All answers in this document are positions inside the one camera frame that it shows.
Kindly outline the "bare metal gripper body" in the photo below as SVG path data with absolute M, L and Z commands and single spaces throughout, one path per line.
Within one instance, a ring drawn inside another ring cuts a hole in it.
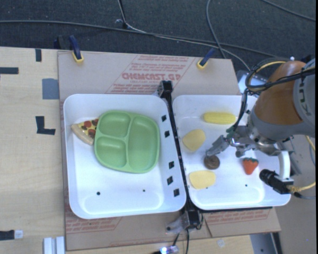
M 259 150 L 268 156 L 277 156 L 281 150 L 276 141 L 270 140 L 260 134 L 254 126 L 237 126 L 228 129 L 228 141 L 232 147 L 245 146 L 249 150 Z

